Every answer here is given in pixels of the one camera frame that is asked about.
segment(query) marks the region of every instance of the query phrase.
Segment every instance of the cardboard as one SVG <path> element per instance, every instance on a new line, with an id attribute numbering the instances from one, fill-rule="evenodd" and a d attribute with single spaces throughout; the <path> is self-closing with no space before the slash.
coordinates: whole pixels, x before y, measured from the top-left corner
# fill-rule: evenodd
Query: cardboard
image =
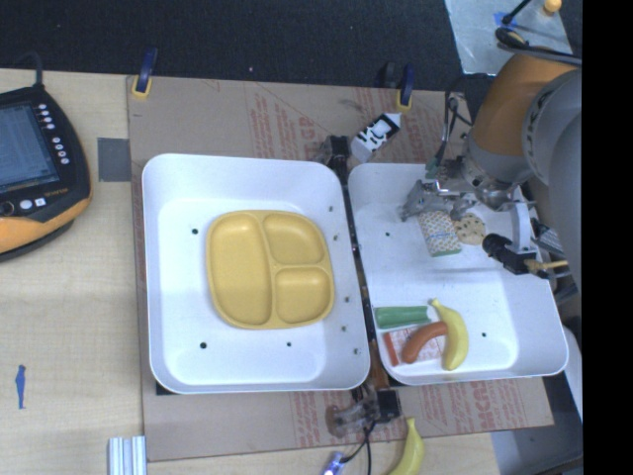
<path id="1" fill-rule="evenodd" d="M 354 401 L 347 391 L 173 395 L 161 392 L 148 363 L 140 175 L 165 152 L 313 159 L 330 135 L 353 137 L 384 112 L 396 112 L 397 90 L 155 77 L 146 99 L 128 79 L 136 285 L 144 434 L 149 461 L 357 443 L 331 435 L 330 406 Z M 460 113 L 468 118 L 466 103 Z M 402 128 L 375 161 L 426 163 L 442 132 L 444 94 L 414 91 Z M 456 125 L 446 155 L 467 131 Z M 350 166 L 355 160 L 350 159 Z M 549 426 L 541 378 L 399 387 L 404 417 L 425 437 Z M 401 439 L 404 418 L 377 426 L 372 441 Z"/>

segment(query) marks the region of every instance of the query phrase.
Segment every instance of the banana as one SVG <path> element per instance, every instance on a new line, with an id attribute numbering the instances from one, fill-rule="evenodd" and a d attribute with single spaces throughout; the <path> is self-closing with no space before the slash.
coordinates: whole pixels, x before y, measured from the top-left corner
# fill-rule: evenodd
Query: banana
<path id="1" fill-rule="evenodd" d="M 415 428 L 415 417 L 407 418 L 407 439 L 403 456 L 389 475 L 417 475 L 424 458 L 424 441 Z"/>
<path id="2" fill-rule="evenodd" d="M 440 319 L 448 328 L 442 366 L 447 371 L 452 371 L 464 362 L 468 353 L 466 324 L 458 312 L 442 305 L 437 299 L 433 299 L 430 304 L 437 310 Z"/>

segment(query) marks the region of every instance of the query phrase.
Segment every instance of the wooden table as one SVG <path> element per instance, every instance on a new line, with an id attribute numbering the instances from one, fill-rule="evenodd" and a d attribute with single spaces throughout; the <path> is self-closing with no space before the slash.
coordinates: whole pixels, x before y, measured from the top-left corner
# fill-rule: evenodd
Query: wooden table
<path id="1" fill-rule="evenodd" d="M 34 82 L 30 70 L 0 70 L 1 92 Z M 129 137 L 126 76 L 45 72 L 44 83 L 82 138 L 94 198 L 66 234 L 0 263 L 0 473 L 101 475 L 109 438 L 143 434 L 131 185 L 99 182 L 97 170 L 98 138 Z M 425 445 L 425 475 L 498 473 L 488 433 Z M 402 449 L 402 441 L 372 443 L 372 473 L 388 473 Z M 147 473 L 318 474 L 332 451 L 156 462 Z M 365 452 L 345 467 L 345 475 L 366 472 Z"/>

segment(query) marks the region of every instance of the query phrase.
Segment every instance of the brown sausage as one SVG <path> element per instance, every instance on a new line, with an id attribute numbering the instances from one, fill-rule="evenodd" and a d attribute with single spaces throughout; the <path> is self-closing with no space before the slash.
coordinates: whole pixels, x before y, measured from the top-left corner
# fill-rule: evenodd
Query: brown sausage
<path id="1" fill-rule="evenodd" d="M 405 343 L 405 346 L 403 346 L 401 360 L 411 364 L 417 359 L 417 355 L 422 350 L 423 346 L 425 346 L 434 337 L 442 336 L 447 333 L 448 327 L 441 321 L 422 326 L 411 335 L 407 343 Z"/>

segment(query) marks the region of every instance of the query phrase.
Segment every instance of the cucumber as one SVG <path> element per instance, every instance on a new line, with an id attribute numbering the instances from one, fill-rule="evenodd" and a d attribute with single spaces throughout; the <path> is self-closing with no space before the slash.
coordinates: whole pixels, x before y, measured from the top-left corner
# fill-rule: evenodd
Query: cucumber
<path id="1" fill-rule="evenodd" d="M 374 308 L 376 324 L 380 329 L 399 328 L 411 324 L 428 324 L 426 306 L 382 306 Z"/>

